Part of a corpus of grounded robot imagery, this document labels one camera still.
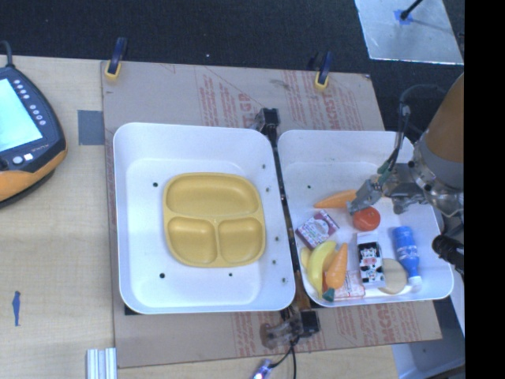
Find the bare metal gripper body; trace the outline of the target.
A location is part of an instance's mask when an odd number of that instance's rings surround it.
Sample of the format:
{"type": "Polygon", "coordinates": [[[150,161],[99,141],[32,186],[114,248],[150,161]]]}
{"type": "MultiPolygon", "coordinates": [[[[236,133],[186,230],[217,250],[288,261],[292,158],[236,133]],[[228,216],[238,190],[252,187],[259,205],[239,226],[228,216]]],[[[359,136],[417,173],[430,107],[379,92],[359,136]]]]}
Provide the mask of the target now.
{"type": "Polygon", "coordinates": [[[390,178],[384,183],[384,196],[392,201],[394,196],[423,194],[431,205],[445,216],[462,216],[464,193],[435,176],[427,167],[414,163],[397,163],[390,178]]]}

